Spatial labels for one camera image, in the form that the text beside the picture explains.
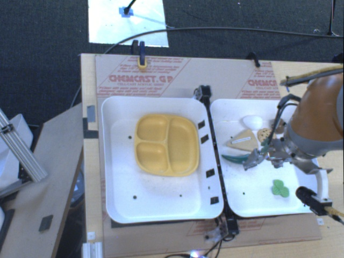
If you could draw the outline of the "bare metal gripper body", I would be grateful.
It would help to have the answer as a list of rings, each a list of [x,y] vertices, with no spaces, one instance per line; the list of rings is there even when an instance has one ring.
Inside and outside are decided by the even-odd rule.
[[[271,157],[285,159],[285,163],[294,163],[297,158],[298,147],[289,138],[272,139],[267,149],[267,160]]]

